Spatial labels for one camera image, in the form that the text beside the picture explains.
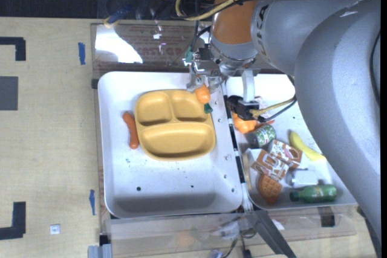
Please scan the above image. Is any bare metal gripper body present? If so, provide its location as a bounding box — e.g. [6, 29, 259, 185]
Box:
[182, 47, 242, 80]

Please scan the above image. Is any orange toy carrot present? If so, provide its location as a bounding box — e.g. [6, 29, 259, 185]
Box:
[194, 83, 214, 114]

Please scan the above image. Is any orange toy pepper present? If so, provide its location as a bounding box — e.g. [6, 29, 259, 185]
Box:
[232, 112, 258, 135]

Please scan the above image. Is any red and white packet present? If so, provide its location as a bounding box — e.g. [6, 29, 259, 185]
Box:
[254, 95, 276, 125]

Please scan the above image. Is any yellow divided plate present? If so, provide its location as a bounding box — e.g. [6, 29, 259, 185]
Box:
[134, 89, 216, 162]

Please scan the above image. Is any thin black and white rod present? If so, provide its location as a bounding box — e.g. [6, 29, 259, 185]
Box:
[221, 83, 253, 213]

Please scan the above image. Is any green pea can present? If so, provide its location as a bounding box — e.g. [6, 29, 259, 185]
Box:
[249, 123, 277, 149]

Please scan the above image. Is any orange toy sausage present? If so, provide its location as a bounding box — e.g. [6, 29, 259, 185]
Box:
[122, 111, 140, 150]

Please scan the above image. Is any white can gold rim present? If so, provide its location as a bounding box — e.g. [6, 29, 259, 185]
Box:
[242, 147, 258, 192]

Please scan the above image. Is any brown and white carton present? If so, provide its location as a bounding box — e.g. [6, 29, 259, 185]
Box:
[250, 149, 290, 182]
[268, 139, 304, 170]

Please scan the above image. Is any white plastic tray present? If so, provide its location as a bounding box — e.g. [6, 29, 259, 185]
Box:
[97, 70, 244, 219]
[224, 69, 359, 211]

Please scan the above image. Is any yellow banana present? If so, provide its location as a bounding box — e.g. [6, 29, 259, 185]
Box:
[288, 130, 327, 162]

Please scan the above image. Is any brown toy waffle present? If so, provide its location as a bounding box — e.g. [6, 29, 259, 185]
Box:
[258, 173, 283, 206]

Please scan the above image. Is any white and grey box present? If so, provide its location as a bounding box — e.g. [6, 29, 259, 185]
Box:
[286, 169, 319, 189]

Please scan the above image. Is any green plastic bottle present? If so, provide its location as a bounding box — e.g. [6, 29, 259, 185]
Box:
[289, 184, 338, 204]

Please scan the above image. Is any black cylinder on white bracket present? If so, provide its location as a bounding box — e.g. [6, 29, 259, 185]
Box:
[226, 69, 267, 123]

